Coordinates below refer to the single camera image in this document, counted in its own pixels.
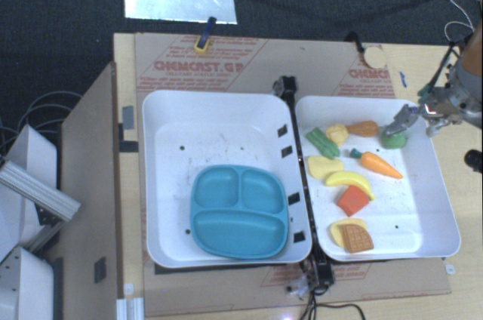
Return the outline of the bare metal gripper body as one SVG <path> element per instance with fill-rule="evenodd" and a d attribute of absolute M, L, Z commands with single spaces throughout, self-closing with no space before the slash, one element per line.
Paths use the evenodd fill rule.
<path fill-rule="evenodd" d="M 478 125 L 478 86 L 446 83 L 443 87 L 423 87 L 417 94 L 422 117 L 433 124 Z"/>

